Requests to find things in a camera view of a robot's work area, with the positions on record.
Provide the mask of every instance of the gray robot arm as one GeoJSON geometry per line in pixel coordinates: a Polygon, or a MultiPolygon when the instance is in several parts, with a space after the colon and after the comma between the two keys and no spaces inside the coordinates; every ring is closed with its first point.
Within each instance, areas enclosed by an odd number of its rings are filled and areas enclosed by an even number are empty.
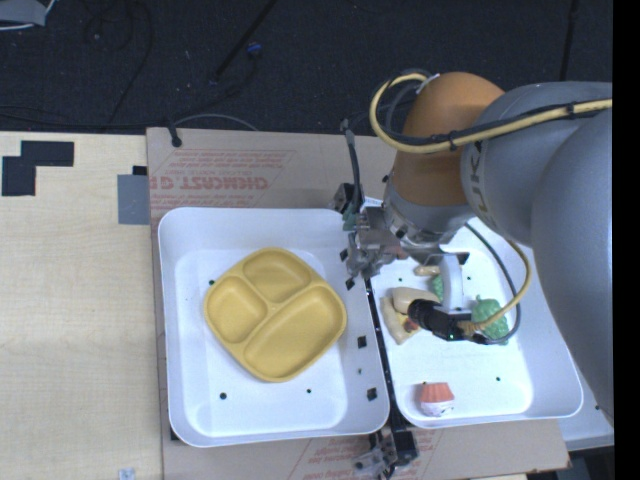
{"type": "Polygon", "coordinates": [[[382,207],[357,216],[349,274],[372,277],[408,256],[438,262],[440,246],[478,216],[532,249],[549,309],[613,423],[612,85],[552,82],[504,93],[475,75],[447,73],[427,79],[403,133],[392,135],[376,106],[407,79],[383,85],[372,101],[374,131],[398,153],[382,207]]]}

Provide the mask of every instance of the yellow plate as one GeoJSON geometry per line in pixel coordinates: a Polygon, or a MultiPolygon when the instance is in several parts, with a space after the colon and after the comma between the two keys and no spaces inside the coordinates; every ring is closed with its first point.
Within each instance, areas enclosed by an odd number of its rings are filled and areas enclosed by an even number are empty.
{"type": "Polygon", "coordinates": [[[295,254],[266,247],[227,270],[209,288],[204,315],[231,355],[256,377],[290,380],[344,332],[342,299],[295,254]]]}

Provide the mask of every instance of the black cord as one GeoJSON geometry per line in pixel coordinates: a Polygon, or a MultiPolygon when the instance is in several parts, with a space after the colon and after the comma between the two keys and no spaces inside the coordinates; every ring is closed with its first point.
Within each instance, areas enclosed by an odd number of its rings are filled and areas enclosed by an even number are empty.
{"type": "MultiPolygon", "coordinates": [[[[491,246],[491,244],[487,241],[487,239],[484,238],[480,234],[480,232],[477,229],[475,229],[473,226],[471,226],[468,222],[465,223],[464,226],[469,231],[471,231],[478,238],[478,240],[480,240],[483,243],[483,245],[487,248],[487,250],[494,257],[494,259],[496,260],[496,263],[500,267],[500,270],[502,270],[502,273],[504,274],[504,277],[507,280],[507,283],[509,283],[509,288],[511,289],[511,293],[515,297],[516,293],[517,293],[516,287],[513,284],[513,280],[511,279],[511,275],[509,275],[509,270],[507,269],[506,265],[504,264],[504,262],[502,261],[502,259],[498,255],[497,251],[491,246]]],[[[520,308],[520,303],[518,302],[516,304],[516,317],[515,317],[515,321],[513,323],[513,327],[511,328],[511,330],[507,334],[502,336],[501,338],[498,338],[498,339],[495,339],[495,340],[487,338],[484,343],[487,344],[487,345],[495,345],[495,344],[504,343],[505,341],[507,341],[509,338],[511,338],[511,336],[513,336],[516,333],[516,331],[520,327],[520,317],[521,317],[521,308],[520,308]]]]}
{"type": "MultiPolygon", "coordinates": [[[[416,99],[416,95],[411,94],[409,95],[409,97],[407,97],[407,94],[409,94],[412,90],[415,91],[418,86],[419,84],[416,84],[414,86],[407,86],[398,92],[398,94],[396,95],[396,97],[391,103],[378,106],[378,111],[383,111],[383,110],[387,111],[386,120],[389,125],[393,122],[393,119],[395,117],[395,112],[399,108],[406,107],[414,103],[416,99]]],[[[353,114],[349,115],[344,120],[346,120],[349,123],[349,128],[351,130],[355,130],[360,125],[361,122],[366,121],[366,123],[369,125],[368,130],[372,131],[371,123],[369,122],[368,117],[369,117],[368,110],[360,110],[358,112],[354,112],[353,114]]]]}
{"type": "Polygon", "coordinates": [[[222,76],[222,73],[229,67],[231,61],[236,57],[240,49],[246,45],[247,41],[251,38],[251,35],[256,31],[256,29],[260,26],[260,24],[265,20],[271,9],[278,3],[278,0],[269,0],[267,4],[264,6],[262,11],[258,14],[256,19],[251,23],[249,28],[242,34],[242,37],[238,40],[235,46],[231,49],[231,51],[227,54],[225,59],[222,61],[218,69],[211,75],[210,79],[213,83],[217,83],[222,76]]]}
{"type": "Polygon", "coordinates": [[[395,4],[391,5],[388,9],[372,9],[372,8],[360,5],[359,3],[355,2],[354,0],[344,0],[344,1],[347,2],[348,4],[352,5],[353,7],[361,10],[361,11],[368,12],[370,14],[384,15],[384,14],[389,14],[389,13],[397,11],[402,5],[407,3],[409,0],[401,0],[398,3],[395,3],[395,4]]]}
{"type": "MultiPolygon", "coordinates": [[[[261,58],[261,51],[262,48],[260,45],[256,44],[256,43],[251,43],[248,47],[247,47],[247,56],[250,60],[250,69],[247,72],[247,74],[245,74],[245,76],[239,81],[239,82],[233,82],[233,81],[229,81],[227,83],[226,86],[222,86],[220,92],[217,94],[217,96],[211,100],[209,100],[207,103],[197,107],[197,108],[191,108],[179,113],[173,113],[170,114],[168,116],[163,116],[157,119],[153,119],[153,120],[145,120],[145,121],[139,121],[136,123],[112,123],[109,122],[107,124],[92,124],[92,123],[59,123],[59,122],[55,122],[55,121],[49,121],[49,120],[45,120],[45,119],[34,119],[34,118],[29,118],[26,116],[21,116],[21,115],[16,115],[16,114],[10,114],[10,113],[6,113],[6,112],[0,112],[0,117],[4,117],[4,118],[8,118],[8,119],[14,119],[16,121],[25,121],[25,122],[30,122],[30,123],[37,123],[37,124],[41,124],[41,125],[46,125],[46,126],[56,126],[56,127],[64,127],[66,130],[81,130],[81,131],[95,131],[97,129],[101,130],[102,132],[105,132],[107,130],[141,130],[144,131],[145,128],[147,127],[151,127],[151,126],[166,126],[167,123],[175,123],[176,125],[182,122],[186,122],[189,121],[191,119],[195,119],[197,118],[202,118],[205,116],[201,116],[200,114],[206,113],[211,107],[215,106],[216,104],[220,103],[223,100],[226,100],[228,98],[232,98],[237,96],[241,90],[250,83],[250,81],[255,77],[255,74],[257,73],[257,69],[258,69],[258,61],[261,58]]],[[[43,109],[37,109],[34,107],[24,107],[24,106],[18,106],[18,105],[2,105],[0,106],[0,108],[16,108],[16,109],[25,109],[25,110],[31,110],[31,111],[37,111],[37,112],[41,112],[41,113],[48,113],[48,114],[52,114],[52,115],[60,115],[54,112],[49,112],[43,109]]],[[[231,119],[234,121],[239,121],[242,122],[241,120],[238,119],[231,119]]],[[[247,123],[242,122],[242,124],[244,124],[245,126],[247,126],[247,128],[255,130],[255,127],[253,127],[252,125],[248,125],[247,123]]]]}
{"type": "Polygon", "coordinates": [[[349,158],[351,159],[351,169],[353,171],[353,204],[356,210],[360,210],[362,203],[364,203],[364,196],[360,185],[360,166],[358,164],[358,155],[356,154],[356,147],[354,144],[348,144],[349,158]]]}
{"type": "MultiPolygon", "coordinates": [[[[590,101],[581,101],[580,103],[589,103],[590,101]]],[[[561,120],[561,119],[587,119],[590,117],[593,117],[596,113],[598,113],[599,111],[593,111],[593,112],[581,112],[580,114],[576,114],[576,113],[572,113],[571,109],[575,106],[575,102],[574,103],[559,103],[556,105],[547,105],[545,107],[538,107],[532,110],[528,110],[526,112],[522,112],[521,114],[515,115],[515,116],[511,116],[511,117],[506,117],[506,118],[501,118],[497,121],[491,121],[488,123],[483,123],[480,125],[475,125],[475,126],[471,126],[469,128],[465,128],[464,130],[457,130],[455,131],[455,137],[456,139],[460,139],[463,137],[468,137],[469,135],[473,135],[475,133],[480,133],[480,132],[485,132],[487,130],[491,130],[494,128],[497,128],[499,126],[504,126],[507,124],[511,124],[511,123],[515,123],[518,122],[522,119],[526,119],[528,117],[532,117],[538,114],[542,114],[544,112],[547,112],[549,110],[556,110],[556,109],[560,109],[560,108],[565,108],[569,110],[568,115],[566,116],[561,116],[558,118],[555,118],[555,120],[561,120]]],[[[391,138],[393,138],[393,140],[395,140],[396,142],[400,143],[400,144],[404,144],[407,146],[425,146],[425,145],[430,145],[430,144],[441,144],[443,142],[450,142],[451,141],[451,132],[450,133],[438,133],[438,134],[434,134],[434,135],[430,135],[428,137],[413,137],[410,135],[404,135],[402,133],[397,133],[393,130],[388,129],[386,126],[380,125],[380,128],[387,134],[389,135],[391,138]]]]}
{"type": "Polygon", "coordinates": [[[90,18],[83,27],[84,42],[103,52],[127,47],[133,39],[133,13],[129,0],[75,0],[90,18]]]}
{"type": "Polygon", "coordinates": [[[20,110],[30,110],[32,112],[38,112],[40,114],[50,114],[52,116],[58,116],[60,118],[63,119],[68,119],[67,116],[60,114],[59,112],[53,112],[51,110],[46,110],[44,108],[39,108],[39,107],[28,107],[28,106],[24,106],[24,105],[0,105],[0,108],[15,108],[15,109],[20,109],[20,110]]]}
{"type": "Polygon", "coordinates": [[[573,29],[578,18],[580,10],[580,0],[571,0],[571,8],[569,10],[569,18],[567,24],[567,34],[564,39],[564,52],[562,54],[562,66],[560,68],[560,81],[567,79],[567,70],[569,69],[569,57],[571,56],[571,46],[573,44],[573,29]]]}
{"type": "Polygon", "coordinates": [[[151,50],[153,49],[153,44],[154,44],[154,30],[153,30],[153,23],[152,23],[152,20],[151,20],[151,13],[149,12],[149,8],[145,4],[143,4],[142,2],[139,2],[139,1],[133,1],[133,2],[131,2],[130,5],[137,6],[140,9],[142,9],[143,14],[144,14],[144,16],[146,18],[147,25],[149,27],[149,38],[148,38],[148,41],[147,41],[147,47],[145,49],[144,55],[142,57],[142,60],[139,62],[138,67],[136,68],[135,72],[133,73],[133,75],[129,79],[129,83],[127,84],[125,90],[123,91],[122,95],[120,96],[120,99],[116,103],[116,106],[114,107],[113,111],[111,112],[111,116],[109,117],[109,120],[107,121],[107,124],[111,124],[113,122],[114,118],[116,117],[116,114],[120,110],[120,107],[122,106],[122,104],[126,100],[127,95],[129,94],[129,91],[131,90],[131,88],[134,85],[134,82],[138,79],[138,77],[140,76],[140,73],[142,72],[142,69],[146,65],[147,60],[149,58],[149,55],[151,54],[151,50]]]}

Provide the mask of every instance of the cardboard box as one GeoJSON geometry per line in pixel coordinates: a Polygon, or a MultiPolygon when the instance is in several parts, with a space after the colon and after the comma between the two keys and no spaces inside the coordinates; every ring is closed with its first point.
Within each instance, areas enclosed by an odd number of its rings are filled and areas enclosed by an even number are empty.
{"type": "MultiPolygon", "coordinates": [[[[175,148],[167,129],[147,132],[165,478],[355,478],[352,459],[368,449],[368,436],[205,449],[172,439],[157,240],[162,216],[182,206],[330,207],[339,185],[353,181],[344,137],[189,129],[178,134],[183,143],[175,148]]],[[[365,195],[381,199],[395,151],[375,137],[357,137],[356,147],[365,195]]],[[[412,432],[419,457],[398,468],[394,478],[446,480],[557,470],[569,464],[555,420],[412,432]]]]}

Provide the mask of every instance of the white tray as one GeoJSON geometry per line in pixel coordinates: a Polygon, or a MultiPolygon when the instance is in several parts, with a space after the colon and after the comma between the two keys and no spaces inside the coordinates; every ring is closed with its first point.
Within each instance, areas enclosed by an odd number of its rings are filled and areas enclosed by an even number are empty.
{"type": "MultiPolygon", "coordinates": [[[[498,251],[519,289],[524,280],[522,260],[479,219],[470,224],[498,251]]],[[[446,250],[471,253],[462,267],[465,307],[470,309],[478,294],[501,305],[512,298],[493,256],[468,229],[461,229],[446,250]]],[[[563,418],[580,409],[583,393],[576,368],[542,294],[531,251],[525,253],[534,269],[533,280],[521,301],[519,330],[507,345],[447,342],[423,330],[397,345],[378,309],[398,408],[414,425],[438,428],[563,418]],[[455,396],[453,410],[440,417],[425,415],[417,398],[423,382],[449,383],[455,396]]],[[[424,277],[414,275],[416,266],[411,259],[396,261],[372,278],[378,308],[381,297],[391,296],[395,287],[429,287],[424,277]]],[[[510,326],[514,314],[515,309],[507,313],[510,326]]]]}
{"type": "Polygon", "coordinates": [[[364,283],[347,290],[342,217],[322,209],[178,208],[158,228],[167,346],[169,419],[196,447],[349,434],[380,429],[389,398],[364,283]],[[209,281],[250,253],[297,254],[342,298],[347,327],[294,379],[262,381],[208,328],[209,281]]]}

